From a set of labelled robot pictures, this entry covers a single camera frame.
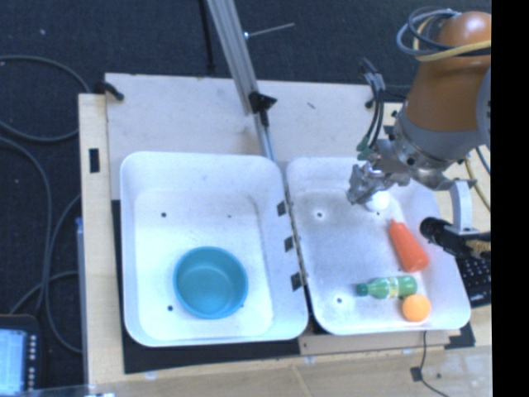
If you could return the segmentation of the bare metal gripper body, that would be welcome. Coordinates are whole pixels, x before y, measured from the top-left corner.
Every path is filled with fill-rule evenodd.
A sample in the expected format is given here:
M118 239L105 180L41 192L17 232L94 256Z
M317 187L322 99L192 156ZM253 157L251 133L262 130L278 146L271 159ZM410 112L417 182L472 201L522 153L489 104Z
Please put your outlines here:
M379 139L366 161L366 175L377 190L406 186L412 179L430 190L448 190L454 180L445 171L452 163L427 154L407 139Z

